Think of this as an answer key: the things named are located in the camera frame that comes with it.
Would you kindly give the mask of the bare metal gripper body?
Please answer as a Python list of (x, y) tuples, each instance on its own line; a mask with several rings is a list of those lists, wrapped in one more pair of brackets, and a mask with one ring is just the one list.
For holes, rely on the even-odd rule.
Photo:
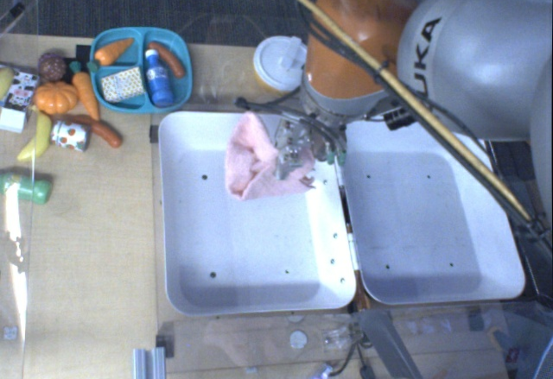
[(310, 162), (336, 161), (336, 139), (322, 123), (310, 117), (282, 116), (275, 133), (277, 150), (275, 176), (286, 180)]

